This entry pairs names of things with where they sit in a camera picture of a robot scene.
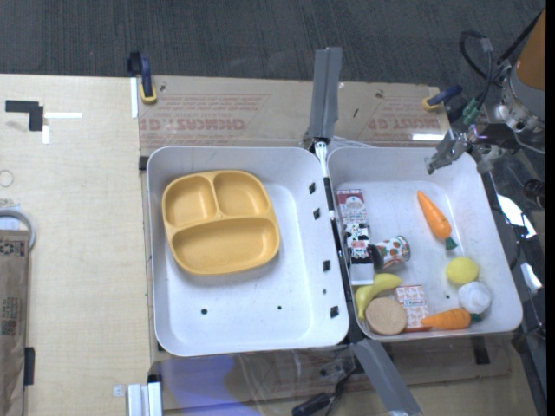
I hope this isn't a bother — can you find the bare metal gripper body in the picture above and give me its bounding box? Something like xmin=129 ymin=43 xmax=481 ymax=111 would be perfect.
xmin=469 ymin=100 xmax=546 ymax=154

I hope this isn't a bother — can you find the white plastic tray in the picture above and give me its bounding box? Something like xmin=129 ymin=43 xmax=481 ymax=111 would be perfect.
xmin=146 ymin=145 xmax=350 ymax=358
xmin=325 ymin=146 xmax=525 ymax=343

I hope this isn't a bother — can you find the orange carrot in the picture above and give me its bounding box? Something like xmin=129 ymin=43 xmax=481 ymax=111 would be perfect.
xmin=420 ymin=308 xmax=483 ymax=332
xmin=416 ymin=190 xmax=459 ymax=251

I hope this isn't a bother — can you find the red and white carton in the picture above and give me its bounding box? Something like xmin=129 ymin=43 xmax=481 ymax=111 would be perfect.
xmin=335 ymin=188 xmax=369 ymax=226

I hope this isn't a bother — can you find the white can with orange print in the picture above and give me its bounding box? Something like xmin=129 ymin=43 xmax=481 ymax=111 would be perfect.
xmin=369 ymin=235 xmax=412 ymax=274

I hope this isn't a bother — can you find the yellow lemon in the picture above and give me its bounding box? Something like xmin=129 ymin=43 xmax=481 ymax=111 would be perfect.
xmin=446 ymin=256 xmax=480 ymax=286

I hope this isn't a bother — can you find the cow print carton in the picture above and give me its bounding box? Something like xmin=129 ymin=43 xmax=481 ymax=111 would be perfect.
xmin=344 ymin=221 xmax=376 ymax=286

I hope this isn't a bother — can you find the yellow banana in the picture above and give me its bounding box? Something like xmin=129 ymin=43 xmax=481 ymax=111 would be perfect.
xmin=354 ymin=272 xmax=403 ymax=322

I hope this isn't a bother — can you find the white garlic bulb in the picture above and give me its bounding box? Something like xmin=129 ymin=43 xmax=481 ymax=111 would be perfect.
xmin=458 ymin=280 xmax=493 ymax=316

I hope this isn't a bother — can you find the orange and white carton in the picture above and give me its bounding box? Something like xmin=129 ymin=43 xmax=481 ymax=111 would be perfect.
xmin=394 ymin=283 xmax=432 ymax=334

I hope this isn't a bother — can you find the tan round biscuit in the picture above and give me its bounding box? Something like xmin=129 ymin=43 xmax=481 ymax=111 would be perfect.
xmin=364 ymin=296 xmax=408 ymax=336

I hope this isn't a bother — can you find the brown cardboard board red print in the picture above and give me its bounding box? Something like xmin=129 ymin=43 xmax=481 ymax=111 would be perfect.
xmin=137 ymin=75 xmax=513 ymax=411

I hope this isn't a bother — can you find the yellow divided plate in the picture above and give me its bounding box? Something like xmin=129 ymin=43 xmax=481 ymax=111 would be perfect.
xmin=161 ymin=169 xmax=282 ymax=276

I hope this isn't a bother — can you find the clear tape roll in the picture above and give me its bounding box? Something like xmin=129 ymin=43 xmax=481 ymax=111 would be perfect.
xmin=0 ymin=207 xmax=37 ymax=251

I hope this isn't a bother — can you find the brown paper packet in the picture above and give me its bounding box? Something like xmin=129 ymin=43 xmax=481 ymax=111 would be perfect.
xmin=0 ymin=229 xmax=31 ymax=416

